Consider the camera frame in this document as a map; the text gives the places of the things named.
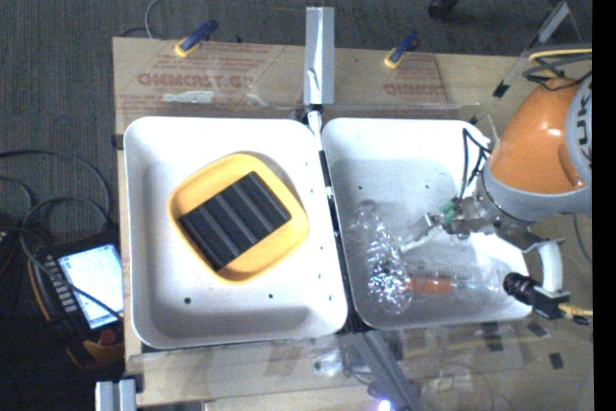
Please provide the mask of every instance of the gray carpet floor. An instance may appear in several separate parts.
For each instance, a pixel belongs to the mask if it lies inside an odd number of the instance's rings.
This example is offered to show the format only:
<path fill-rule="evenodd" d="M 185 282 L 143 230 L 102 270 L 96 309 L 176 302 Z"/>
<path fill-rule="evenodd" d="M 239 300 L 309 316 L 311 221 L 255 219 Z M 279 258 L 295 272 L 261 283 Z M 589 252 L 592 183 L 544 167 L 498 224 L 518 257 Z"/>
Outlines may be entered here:
<path fill-rule="evenodd" d="M 112 38 L 145 37 L 153 0 L 0 0 L 0 152 L 50 149 L 96 166 L 116 197 Z M 157 38 L 180 39 L 207 19 L 212 40 L 302 45 L 305 8 L 335 8 L 336 46 L 385 50 L 410 29 L 425 52 L 518 55 L 553 8 L 546 0 L 460 0 L 448 20 L 427 14 L 431 0 L 162 0 L 148 17 Z M 565 0 L 575 23 L 563 42 L 592 41 L 593 0 Z M 39 201 L 100 186 L 68 160 L 27 155 L 0 160 L 0 176 L 27 184 Z M 23 214 L 11 182 L 0 181 L 0 213 Z M 58 237 L 98 226 L 92 211 L 57 212 Z M 117 219 L 116 206 L 112 219 Z M 14 260 L 23 269 L 23 259 Z M 92 382 L 110 374 L 76 371 L 45 332 L 26 276 L 14 274 L 15 306 L 0 316 L 0 409 L 91 409 Z M 7 291 L 0 296 L 8 298 Z"/>

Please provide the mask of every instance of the white plastic tray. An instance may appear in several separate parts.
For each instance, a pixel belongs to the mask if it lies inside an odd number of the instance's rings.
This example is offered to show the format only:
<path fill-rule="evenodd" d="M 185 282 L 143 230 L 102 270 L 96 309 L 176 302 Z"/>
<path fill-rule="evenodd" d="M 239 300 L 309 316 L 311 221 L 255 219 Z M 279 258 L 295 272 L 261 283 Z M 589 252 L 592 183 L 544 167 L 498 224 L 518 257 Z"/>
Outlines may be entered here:
<path fill-rule="evenodd" d="M 169 195 L 200 168 L 253 153 L 295 192 L 308 240 L 240 286 L 215 279 L 167 219 Z M 318 337 L 347 300 L 314 136 L 291 120 L 145 117 L 126 130 L 133 324 L 158 349 Z"/>
<path fill-rule="evenodd" d="M 455 120 L 336 118 L 323 129 L 323 147 L 330 168 L 353 303 L 358 314 L 375 328 L 513 320 L 530 307 L 507 295 L 500 286 L 490 293 L 467 290 L 453 295 L 418 296 L 401 314 L 384 311 L 369 296 L 365 261 L 348 241 L 348 227 L 357 206 L 371 200 L 390 232 L 403 237 L 426 213 L 456 195 L 464 167 L 462 129 L 485 138 L 468 123 Z M 477 156 L 470 145 L 471 167 Z M 511 271 L 527 274 L 522 252 L 495 235 L 473 234 L 461 242 L 443 232 L 408 251 L 417 259 L 466 265 L 492 278 Z"/>

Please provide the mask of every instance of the chair caster wheel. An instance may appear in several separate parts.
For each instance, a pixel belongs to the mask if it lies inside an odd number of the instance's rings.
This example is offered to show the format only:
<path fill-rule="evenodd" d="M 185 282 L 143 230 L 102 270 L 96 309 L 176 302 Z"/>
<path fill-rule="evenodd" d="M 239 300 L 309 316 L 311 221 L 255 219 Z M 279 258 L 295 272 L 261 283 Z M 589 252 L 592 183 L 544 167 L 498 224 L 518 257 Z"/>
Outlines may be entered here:
<path fill-rule="evenodd" d="M 446 19 L 455 3 L 455 0 L 433 0 L 427 8 L 427 13 L 433 19 Z"/>

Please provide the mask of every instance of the screen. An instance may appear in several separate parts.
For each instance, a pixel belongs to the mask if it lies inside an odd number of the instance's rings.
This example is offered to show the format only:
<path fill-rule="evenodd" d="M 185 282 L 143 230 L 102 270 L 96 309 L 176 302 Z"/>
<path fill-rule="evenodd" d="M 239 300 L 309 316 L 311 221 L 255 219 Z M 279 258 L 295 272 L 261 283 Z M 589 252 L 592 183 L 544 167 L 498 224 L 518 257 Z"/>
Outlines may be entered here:
<path fill-rule="evenodd" d="M 88 295 L 122 312 L 122 265 L 116 248 L 105 244 L 58 259 L 68 282 Z M 75 293 L 90 328 L 95 329 L 116 321 L 116 316 L 87 296 Z"/>

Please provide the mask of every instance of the blue and yellow clamp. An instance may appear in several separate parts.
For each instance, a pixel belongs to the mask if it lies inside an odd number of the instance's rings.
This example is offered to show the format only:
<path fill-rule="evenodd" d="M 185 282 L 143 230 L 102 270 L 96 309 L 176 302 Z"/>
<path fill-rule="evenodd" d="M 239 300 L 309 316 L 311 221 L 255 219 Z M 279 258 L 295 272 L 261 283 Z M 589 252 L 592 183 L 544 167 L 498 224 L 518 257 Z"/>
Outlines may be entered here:
<path fill-rule="evenodd" d="M 199 48 L 202 40 L 208 40 L 210 35 L 216 30 L 218 23 L 215 19 L 204 22 L 190 35 L 178 41 L 175 45 L 175 53 L 180 57 L 188 57 L 193 51 Z"/>
<path fill-rule="evenodd" d="M 385 56 L 385 65 L 390 68 L 398 67 L 404 58 L 404 52 L 412 52 L 418 46 L 420 46 L 420 41 L 417 38 L 417 32 L 413 30 Z"/>

